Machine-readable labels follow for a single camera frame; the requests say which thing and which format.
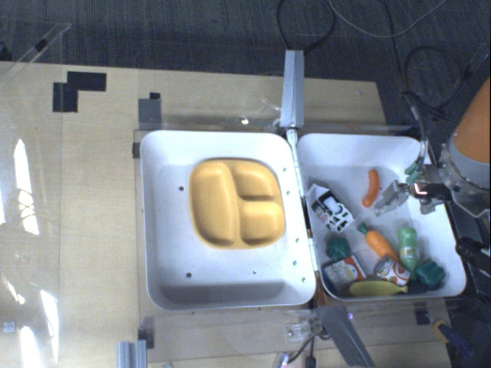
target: white cable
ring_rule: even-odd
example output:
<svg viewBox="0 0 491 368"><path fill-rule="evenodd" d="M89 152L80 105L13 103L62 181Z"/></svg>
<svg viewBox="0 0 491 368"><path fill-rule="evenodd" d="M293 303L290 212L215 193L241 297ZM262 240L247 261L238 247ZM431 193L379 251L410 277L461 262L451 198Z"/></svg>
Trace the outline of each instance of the white cable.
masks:
<svg viewBox="0 0 491 368"><path fill-rule="evenodd" d="M442 0L436 7L432 8L429 10L426 14L420 16L416 21L413 22L411 26L408 28L404 29L403 31L399 31L398 33L395 34L389 34L389 35L378 35L375 33L370 33L369 31L364 30L363 28L359 28L357 25L355 25L353 22L347 20L332 4L332 0L328 0L329 5L332 8L332 11L343 21L345 21L348 25L350 25L352 28L357 29L358 31L362 32L363 34L370 35L371 37L375 38L383 38L383 39L388 39L388 38L394 38L398 37L399 35L406 34L410 29L412 29L414 26L416 26L420 21L425 19L428 15L433 14L438 8L440 8L443 4L445 4L448 0Z"/></svg>

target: transparent sheet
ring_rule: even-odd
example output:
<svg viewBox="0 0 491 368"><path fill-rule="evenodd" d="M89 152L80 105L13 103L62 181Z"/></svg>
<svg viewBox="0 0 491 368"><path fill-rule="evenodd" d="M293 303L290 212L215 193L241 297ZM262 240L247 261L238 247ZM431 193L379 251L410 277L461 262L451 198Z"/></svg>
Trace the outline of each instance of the transparent sheet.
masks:
<svg viewBox="0 0 491 368"><path fill-rule="evenodd" d="M61 222L63 33L69 25L0 18L0 365L56 366Z"/></svg>
<svg viewBox="0 0 491 368"><path fill-rule="evenodd" d="M159 97L156 103L161 105L161 122L157 121L157 126L165 130L275 133L278 131L281 111L282 78L141 71L139 100L146 102L150 98L155 100ZM149 132L148 129L135 131L134 142L141 143ZM299 136L313 132L396 136L418 134L414 126L385 125L374 83L307 79L305 125L299 131ZM149 362L157 366L157 362L217 356L242 356L245 362L248 361L246 356L250 355L297 350L304 338L295 337L288 329L305 319L306 305L168 311L158 308L151 301L146 282L139 158L135 159L134 167L140 335L154 343L148 350ZM368 347L390 344L404 347L404 344L415 342L434 342L438 345L439 338L431 326L417 325L415 309L418 305L414 301L396 304L330 302L344 305L351 313L356 313L353 324ZM448 320L443 298L424 302L423 307L427 308L431 323L437 319ZM329 340L316 343L316 348L333 349L335 345ZM446 356L443 344L437 346L437 349L438 353ZM384 360L379 359L376 363L384 363Z"/></svg>

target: green bottle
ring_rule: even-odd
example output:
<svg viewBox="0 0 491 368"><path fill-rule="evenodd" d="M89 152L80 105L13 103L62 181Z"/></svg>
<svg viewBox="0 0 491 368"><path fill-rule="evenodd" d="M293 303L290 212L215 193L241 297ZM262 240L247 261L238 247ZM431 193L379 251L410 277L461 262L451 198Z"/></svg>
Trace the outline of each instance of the green bottle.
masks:
<svg viewBox="0 0 491 368"><path fill-rule="evenodd" d="M397 231L399 238L400 263L414 276L414 269L420 263L420 253L416 245L416 230L413 228L400 228Z"/></svg>

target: carrot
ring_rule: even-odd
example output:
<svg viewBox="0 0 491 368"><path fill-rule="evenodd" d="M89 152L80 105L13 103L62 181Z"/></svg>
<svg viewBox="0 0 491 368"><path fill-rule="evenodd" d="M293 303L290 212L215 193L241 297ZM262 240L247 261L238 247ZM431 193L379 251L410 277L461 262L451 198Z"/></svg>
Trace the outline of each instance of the carrot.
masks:
<svg viewBox="0 0 491 368"><path fill-rule="evenodd" d="M374 204L375 200L377 199L378 192L380 191L381 181L377 170L372 169L370 172L368 172L368 181L370 183L368 193L361 201L361 204L365 207L370 207Z"/></svg>
<svg viewBox="0 0 491 368"><path fill-rule="evenodd" d="M358 231L365 234L365 240L368 246L373 249L378 256L383 258L384 256L390 256L397 263L400 263L399 257L392 249L392 246L389 242L381 235L379 232L375 230L368 230L367 226L364 223L361 223L358 226Z"/></svg>

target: table surface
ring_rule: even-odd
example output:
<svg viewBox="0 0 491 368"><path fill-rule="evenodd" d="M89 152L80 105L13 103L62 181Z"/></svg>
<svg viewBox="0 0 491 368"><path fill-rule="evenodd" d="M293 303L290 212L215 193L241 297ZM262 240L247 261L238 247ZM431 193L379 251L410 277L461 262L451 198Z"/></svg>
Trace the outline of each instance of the table surface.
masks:
<svg viewBox="0 0 491 368"><path fill-rule="evenodd" d="M131 152L133 132L138 129L138 99L148 98L150 92L160 93L164 113L168 115L202 116L212 110L213 116L237 117L254 114L261 108L274 110L281 103L282 79L33 64L11 86L23 89L24 99L29 99L49 119L56 114L51 112L53 82L65 81L68 71L106 73L107 89L79 91L78 113L56 116L61 120L60 132L42 135L46 141L61 141L61 202L55 203L61 206L58 365L116 366L117 343L136 340L142 304ZM4 92L4 102L8 97ZM307 79L305 108L308 118L315 121L385 123L373 83ZM28 132L25 135L25 142L29 143ZM32 130L31 135L36 135L39 141L38 131ZM47 178L44 185L50 184L56 186L59 182ZM41 200L35 192L33 196L35 203ZM32 256L52 255L49 247L36 245L26 249L31 249ZM433 320L448 319L442 301L432 304L429 311ZM450 366L447 349L430 326L417 326L412 312L403 320L398 315L401 313L396 310L387 313L383 325L364 318L361 337L369 340L365 344L377 366ZM194 330L209 335L209 328L196 326ZM212 345L223 342L223 337L202 339L210 343L210 354L214 357L186 360L187 346L183 344L180 350L179 344L174 343L173 354L180 359L174 360L173 366L270 368L275 359L275 353L241 356L247 350L246 345L236 346L236 356L227 356L225 352L220 354L217 345ZM6 335L0 337L0 350L8 350L11 342ZM159 353L152 353L155 360ZM317 342L315 356L318 367L345 366L332 341ZM2 354L0 360L2 366L21 366L18 353ZM165 362L163 358L149 366L161 367ZM299 359L292 366L302 364Z"/></svg>

